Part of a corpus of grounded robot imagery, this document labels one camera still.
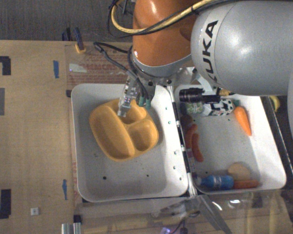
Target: orange divided bowl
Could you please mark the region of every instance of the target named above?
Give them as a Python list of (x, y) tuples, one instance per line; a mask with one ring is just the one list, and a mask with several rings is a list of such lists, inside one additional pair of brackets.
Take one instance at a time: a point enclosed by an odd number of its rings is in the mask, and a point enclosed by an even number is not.
[(92, 133), (107, 157), (125, 161), (151, 150), (158, 142), (158, 130), (145, 108), (135, 100), (126, 117), (117, 116), (119, 99), (95, 108), (89, 117)]

